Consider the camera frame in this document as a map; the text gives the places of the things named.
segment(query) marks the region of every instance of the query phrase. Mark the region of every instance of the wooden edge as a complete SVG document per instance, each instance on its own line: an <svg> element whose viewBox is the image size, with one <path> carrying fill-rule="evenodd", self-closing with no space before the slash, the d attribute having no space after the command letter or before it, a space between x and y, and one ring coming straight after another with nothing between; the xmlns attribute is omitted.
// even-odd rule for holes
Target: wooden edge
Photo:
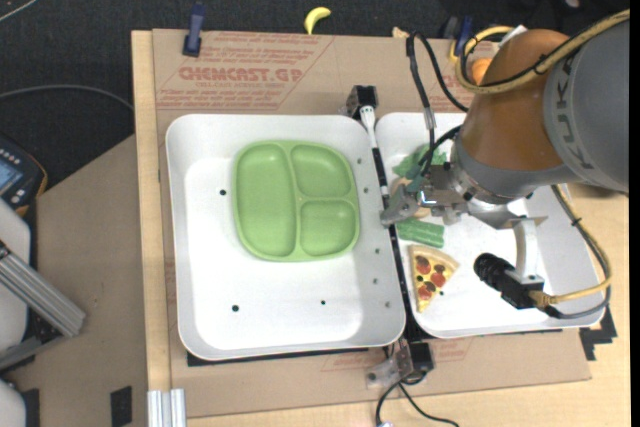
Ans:
<svg viewBox="0 0 640 427"><path fill-rule="evenodd" d="M132 31L140 237L149 390L171 389L151 31Z"/></svg>

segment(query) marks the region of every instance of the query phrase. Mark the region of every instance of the green plate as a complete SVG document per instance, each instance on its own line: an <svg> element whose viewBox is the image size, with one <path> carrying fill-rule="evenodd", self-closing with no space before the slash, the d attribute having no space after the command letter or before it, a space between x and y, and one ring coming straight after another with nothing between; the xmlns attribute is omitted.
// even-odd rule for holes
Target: green plate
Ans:
<svg viewBox="0 0 640 427"><path fill-rule="evenodd" d="M360 233L351 166L336 150L302 141L261 141L233 168L233 213L255 256L300 262L340 256Z"/></svg>

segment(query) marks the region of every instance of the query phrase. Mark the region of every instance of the blue object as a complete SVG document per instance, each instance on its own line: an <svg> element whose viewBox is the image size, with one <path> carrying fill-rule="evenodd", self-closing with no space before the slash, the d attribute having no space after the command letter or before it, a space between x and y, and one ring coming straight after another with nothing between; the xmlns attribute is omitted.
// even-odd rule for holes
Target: blue object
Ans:
<svg viewBox="0 0 640 427"><path fill-rule="evenodd" d="M189 17L189 34L184 38L184 47L182 53L190 57L198 57L200 55L200 44L202 38L200 31L204 23L204 5L196 2L191 8L191 16Z"/></svg>
<svg viewBox="0 0 640 427"><path fill-rule="evenodd" d="M456 57L460 56L460 54L462 53L462 49L464 48L464 44L473 35L471 33L471 21L472 18L470 16L465 16L462 19L462 26L460 27L460 32L458 33L458 38L456 39L456 47L453 51L453 54Z"/></svg>

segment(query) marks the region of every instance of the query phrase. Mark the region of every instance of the pizza slice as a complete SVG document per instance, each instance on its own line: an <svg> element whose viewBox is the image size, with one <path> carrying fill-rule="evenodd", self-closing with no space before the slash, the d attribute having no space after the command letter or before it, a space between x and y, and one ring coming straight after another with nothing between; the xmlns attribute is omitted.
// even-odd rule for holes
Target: pizza slice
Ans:
<svg viewBox="0 0 640 427"><path fill-rule="evenodd" d="M422 313L458 268L458 262L433 247L409 246L418 313Z"/></svg>

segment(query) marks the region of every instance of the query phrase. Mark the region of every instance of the wooden table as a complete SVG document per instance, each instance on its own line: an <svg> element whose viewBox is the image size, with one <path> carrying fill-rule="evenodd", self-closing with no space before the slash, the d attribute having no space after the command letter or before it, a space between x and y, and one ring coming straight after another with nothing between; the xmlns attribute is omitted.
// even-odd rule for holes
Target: wooden table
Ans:
<svg viewBox="0 0 640 427"><path fill-rule="evenodd" d="M147 374L150 390L172 388L158 182L153 40L150 31L132 33L136 141L143 260ZM613 343L596 347L593 378L567 384L420 397L429 414L461 426L631 425L628 198L572 187L574 205L613 266L611 312L617 329ZM375 402L191 419L190 427L255 425L362 426L375 424ZM404 399L385 403L382 418L394 425L435 425Z"/></svg>

